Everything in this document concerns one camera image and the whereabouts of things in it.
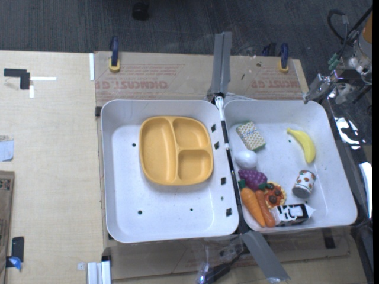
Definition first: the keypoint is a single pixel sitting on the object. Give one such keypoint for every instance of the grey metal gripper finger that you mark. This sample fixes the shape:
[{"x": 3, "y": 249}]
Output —
[
  {"x": 343, "y": 93},
  {"x": 318, "y": 84}
]

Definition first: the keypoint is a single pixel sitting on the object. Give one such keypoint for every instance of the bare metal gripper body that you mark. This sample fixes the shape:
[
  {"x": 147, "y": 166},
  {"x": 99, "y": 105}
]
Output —
[{"x": 356, "y": 72}]

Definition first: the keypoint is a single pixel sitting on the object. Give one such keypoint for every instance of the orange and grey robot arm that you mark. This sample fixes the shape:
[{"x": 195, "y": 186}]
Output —
[{"x": 368, "y": 31}]

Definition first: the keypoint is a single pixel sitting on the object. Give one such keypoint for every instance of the yellow banana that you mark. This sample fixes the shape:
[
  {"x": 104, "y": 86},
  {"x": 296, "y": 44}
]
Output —
[{"x": 306, "y": 143}]

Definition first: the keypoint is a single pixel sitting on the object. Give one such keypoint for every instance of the green and white patterned packet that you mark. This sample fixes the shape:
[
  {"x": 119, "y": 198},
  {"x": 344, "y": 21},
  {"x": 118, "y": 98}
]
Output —
[{"x": 251, "y": 136}]

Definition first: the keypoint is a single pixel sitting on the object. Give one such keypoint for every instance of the white plastic tray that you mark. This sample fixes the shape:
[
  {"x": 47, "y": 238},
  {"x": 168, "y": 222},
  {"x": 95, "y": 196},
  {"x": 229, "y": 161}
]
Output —
[
  {"x": 165, "y": 211},
  {"x": 284, "y": 164}
]

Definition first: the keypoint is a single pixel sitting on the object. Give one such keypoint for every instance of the white can with red spots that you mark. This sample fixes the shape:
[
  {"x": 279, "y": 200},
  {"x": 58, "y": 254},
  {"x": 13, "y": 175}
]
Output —
[{"x": 305, "y": 183}]

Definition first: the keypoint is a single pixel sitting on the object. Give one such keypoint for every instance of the white egg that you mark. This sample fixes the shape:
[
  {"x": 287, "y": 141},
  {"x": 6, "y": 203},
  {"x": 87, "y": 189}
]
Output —
[{"x": 245, "y": 159}]

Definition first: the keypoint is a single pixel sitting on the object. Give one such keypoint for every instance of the purple grapes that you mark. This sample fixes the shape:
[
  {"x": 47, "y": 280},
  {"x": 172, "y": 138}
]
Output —
[{"x": 253, "y": 178}]

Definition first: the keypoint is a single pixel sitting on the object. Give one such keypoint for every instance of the orange pizza slice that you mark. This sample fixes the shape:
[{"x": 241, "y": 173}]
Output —
[{"x": 275, "y": 195}]

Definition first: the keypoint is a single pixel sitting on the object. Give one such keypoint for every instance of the black and white milk carton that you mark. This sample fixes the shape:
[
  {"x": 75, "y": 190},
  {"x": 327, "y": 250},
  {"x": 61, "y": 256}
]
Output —
[{"x": 291, "y": 214}]

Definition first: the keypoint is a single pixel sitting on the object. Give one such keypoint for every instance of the large orange carrot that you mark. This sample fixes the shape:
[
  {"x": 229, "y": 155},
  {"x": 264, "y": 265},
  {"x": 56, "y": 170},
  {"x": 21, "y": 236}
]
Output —
[{"x": 251, "y": 204}]

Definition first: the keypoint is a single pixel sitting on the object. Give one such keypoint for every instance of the brown cardboard board red print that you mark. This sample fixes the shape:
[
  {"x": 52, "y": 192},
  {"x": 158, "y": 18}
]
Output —
[{"x": 177, "y": 78}]

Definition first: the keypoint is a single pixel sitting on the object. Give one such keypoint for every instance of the yellow divided plate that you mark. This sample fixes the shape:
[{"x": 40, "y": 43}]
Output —
[{"x": 160, "y": 149}]

